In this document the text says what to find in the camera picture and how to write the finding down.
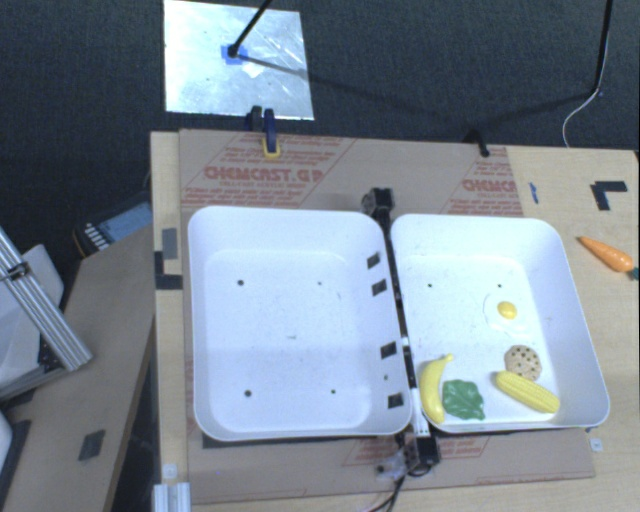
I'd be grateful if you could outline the white plastic tray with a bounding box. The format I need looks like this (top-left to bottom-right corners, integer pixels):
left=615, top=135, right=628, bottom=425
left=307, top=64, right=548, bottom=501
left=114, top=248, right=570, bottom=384
left=186, top=205, right=414, bottom=443
left=389, top=213, right=612, bottom=435

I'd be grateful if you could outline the thin black and white rod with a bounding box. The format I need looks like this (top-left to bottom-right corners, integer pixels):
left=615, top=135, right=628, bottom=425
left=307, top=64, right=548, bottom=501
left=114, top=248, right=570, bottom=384
left=378, top=209, right=430, bottom=437

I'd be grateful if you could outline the brown cardboard board red print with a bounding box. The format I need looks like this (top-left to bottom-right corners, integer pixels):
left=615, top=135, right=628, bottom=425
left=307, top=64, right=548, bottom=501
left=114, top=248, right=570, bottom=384
left=177, top=128, right=597, bottom=506

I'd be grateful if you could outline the yellow banana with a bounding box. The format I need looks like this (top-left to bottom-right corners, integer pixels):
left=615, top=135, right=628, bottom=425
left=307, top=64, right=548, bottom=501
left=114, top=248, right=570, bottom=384
left=418, top=353, right=455, bottom=425

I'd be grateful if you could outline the white fried egg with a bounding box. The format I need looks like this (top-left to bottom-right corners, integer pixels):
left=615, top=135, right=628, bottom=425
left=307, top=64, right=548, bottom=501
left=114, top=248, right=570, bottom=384
left=482, top=291, right=532, bottom=335

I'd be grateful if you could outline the green lettuce leaf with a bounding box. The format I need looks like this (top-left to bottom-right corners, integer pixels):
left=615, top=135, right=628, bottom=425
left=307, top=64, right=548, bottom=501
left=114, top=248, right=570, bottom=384
left=441, top=379, right=487, bottom=422

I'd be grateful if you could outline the brown chocolate chip biscuit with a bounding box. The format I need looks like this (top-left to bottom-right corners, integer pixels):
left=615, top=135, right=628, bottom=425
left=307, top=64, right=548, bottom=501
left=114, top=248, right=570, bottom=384
left=503, top=344, right=543, bottom=383

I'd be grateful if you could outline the yellow corn cob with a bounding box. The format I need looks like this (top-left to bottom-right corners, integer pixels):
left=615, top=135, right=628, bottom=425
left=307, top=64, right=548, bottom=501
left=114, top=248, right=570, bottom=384
left=495, top=369, right=561, bottom=414

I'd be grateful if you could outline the orange carrot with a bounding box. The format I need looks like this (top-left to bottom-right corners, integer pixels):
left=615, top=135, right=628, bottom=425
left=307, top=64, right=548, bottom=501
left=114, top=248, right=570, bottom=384
left=578, top=235, right=640, bottom=281

